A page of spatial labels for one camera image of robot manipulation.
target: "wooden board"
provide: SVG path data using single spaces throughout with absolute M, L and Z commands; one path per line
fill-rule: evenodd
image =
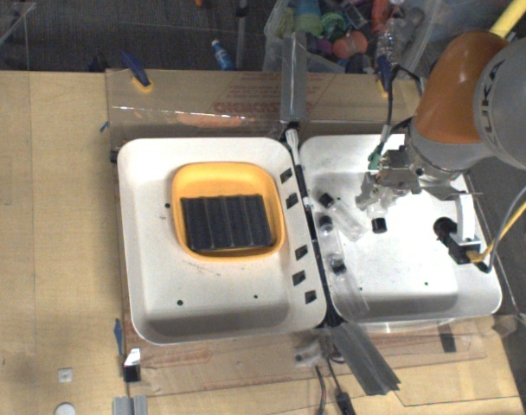
M 99 131 L 106 120 L 103 75 L 0 73 L 0 415 L 49 414 L 63 401 L 77 413 L 109 414 L 112 398 L 127 392 L 112 332 L 123 310 L 114 167 L 106 131 Z M 405 365 L 396 371 L 403 381 L 397 394 L 360 398 L 361 387 L 341 368 L 340 380 L 358 413 L 523 413 L 499 337 L 478 330 L 486 358 Z M 266 348 L 285 358 L 297 341 L 267 337 L 253 352 L 219 342 L 221 359 L 202 367 L 188 356 L 171 358 L 179 367 L 166 386 L 182 386 L 192 370 L 211 380 L 203 392 L 150 397 L 150 415 L 314 413 L 319 390 L 312 372 L 300 372 L 299 380 L 283 364 L 283 378 L 294 380 L 261 381 L 260 364 L 272 359 Z M 406 356 L 407 344 L 389 346 L 399 361 Z M 427 352 L 437 348 L 428 343 Z M 155 359 L 161 353 L 153 349 Z M 238 353 L 246 356 L 241 364 Z M 69 383 L 58 382 L 64 367 L 73 369 Z M 240 375 L 241 383 L 223 385 L 219 374 L 236 369 L 257 369 L 257 381 Z M 461 398 L 474 400 L 446 403 Z
M 154 86 L 141 93 L 127 71 L 108 74 L 111 143 L 138 137 L 269 136 L 278 138 L 280 73 L 148 70 Z M 394 83 L 392 121 L 419 103 L 412 80 Z M 375 75 L 308 73 L 303 142 L 317 134 L 380 133 L 388 100 Z
M 142 380 L 130 384 L 132 396 L 205 392 L 308 380 L 314 376 L 312 369 L 297 367 L 294 351 L 315 340 L 317 331 L 156 346 L 142 340 L 134 330 L 126 288 L 123 292 L 126 350 L 140 348 L 142 352 Z M 483 336 L 473 321 L 452 325 L 456 350 L 449 353 L 444 350 L 436 327 L 402 334 L 372 334 L 370 338 L 395 369 L 486 356 Z M 344 365 L 337 367 L 337 373 L 351 375 L 350 369 Z
M 32 73 L 38 412 L 110 413 L 125 392 L 120 273 L 103 75 Z M 58 370 L 73 382 L 58 383 Z
M 0 414 L 36 406 L 29 75 L 0 72 Z

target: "wooden table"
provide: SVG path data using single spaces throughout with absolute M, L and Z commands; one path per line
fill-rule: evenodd
M 62 402 L 109 414 L 130 391 L 113 334 L 123 303 L 106 121 L 102 74 L 0 72 L 0 415 Z M 485 358 L 396 368 L 399 392 L 365 397 L 350 375 L 341 383 L 358 414 L 522 414 L 490 326 L 477 322 Z M 60 383 L 65 368 L 72 381 Z M 148 400 L 150 415 L 301 415 L 316 412 L 319 389 L 294 380 Z

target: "black knob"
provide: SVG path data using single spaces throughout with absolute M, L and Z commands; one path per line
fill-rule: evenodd
M 386 226 L 386 219 L 375 218 L 371 221 L 371 223 L 373 225 L 374 233 L 385 233 L 388 231 L 388 227 Z
M 457 223 L 447 217 L 438 218 L 434 223 L 434 233 L 438 236 L 438 239 L 444 244 L 448 245 L 452 237 L 450 233 L 457 232 Z
M 329 217 L 328 215 L 323 215 L 319 220 L 318 220 L 318 225 L 319 227 L 321 226 L 325 226 L 325 225 L 331 225 L 332 224 L 332 218 Z

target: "white cable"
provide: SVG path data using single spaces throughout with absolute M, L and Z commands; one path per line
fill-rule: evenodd
M 299 165 L 299 138 L 298 138 L 298 132 L 295 129 L 289 129 L 286 131 L 286 142 L 290 146 L 290 149 L 292 150 L 292 158 L 294 160 L 294 164 L 296 166 Z
M 505 223 L 507 223 L 507 221 L 509 220 L 511 214 L 513 213 L 513 209 L 515 209 L 515 206 L 517 205 L 517 203 L 521 200 L 521 198 L 523 198 L 524 194 L 526 194 L 526 186 L 521 190 L 521 192 L 519 192 L 516 197 L 515 197 L 515 200 L 513 200 L 513 202 L 511 203 L 511 205 L 509 206 L 509 209 L 507 209 L 507 213 L 505 214 L 504 216 L 504 219 L 502 220 L 502 224 L 501 226 L 499 227 L 499 231 L 497 232 L 497 235 L 496 235 L 496 238 L 494 239 L 494 246 L 492 248 L 492 251 L 491 251 L 491 254 L 490 254 L 490 265 L 488 267 L 488 271 L 491 271 L 493 266 L 494 266 L 494 258 L 497 256 L 497 246 L 499 245 L 499 240 L 501 239 L 501 236 L 502 236 L 502 233 L 504 232 L 504 227 L 505 227 Z M 505 283 L 508 285 L 509 287 L 509 280 L 507 278 L 507 275 L 505 275 L 505 270 L 504 269 L 501 269 L 501 272 L 503 273 L 504 275 L 504 280 L 505 280 Z M 518 308 L 517 304 L 516 304 L 516 300 L 515 300 L 515 297 L 513 297 L 513 294 L 510 293 L 510 296 L 511 296 L 511 302 L 513 303 L 513 307 L 515 308 L 516 312 L 517 312 L 517 317 L 524 323 L 526 324 L 526 315 L 524 315 Z

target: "black floor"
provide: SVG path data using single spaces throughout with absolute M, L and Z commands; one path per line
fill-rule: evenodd
M 16 0 L 0 0 L 4 3 Z M 36 8 L 27 23 L 29 68 L 37 71 L 85 72 L 96 51 L 111 67 L 122 67 L 121 50 L 135 54 L 147 68 L 218 69 L 211 41 L 221 40 L 234 57 L 238 0 L 29 0 Z M 263 28 L 276 0 L 249 0 L 244 69 L 259 71 L 265 54 Z M 520 25 L 526 35 L 526 17 Z M 27 67 L 24 36 L 18 31 L 0 51 L 0 69 Z M 480 163 L 471 179 L 484 211 L 487 237 L 499 227 L 513 196 L 526 183 L 526 173 L 495 160 Z M 526 314 L 526 216 L 499 249 L 509 286 L 499 315 Z M 519 392 L 526 408 L 526 327 L 504 338 Z
M 194 0 L 29 1 L 37 3 L 28 26 L 33 70 L 87 71 L 96 50 L 112 67 L 121 67 L 119 52 L 126 50 L 148 68 L 217 70 L 215 38 L 235 54 L 238 0 L 203 0 L 202 8 Z M 263 27 L 275 1 L 249 0 L 246 70 L 261 70 Z

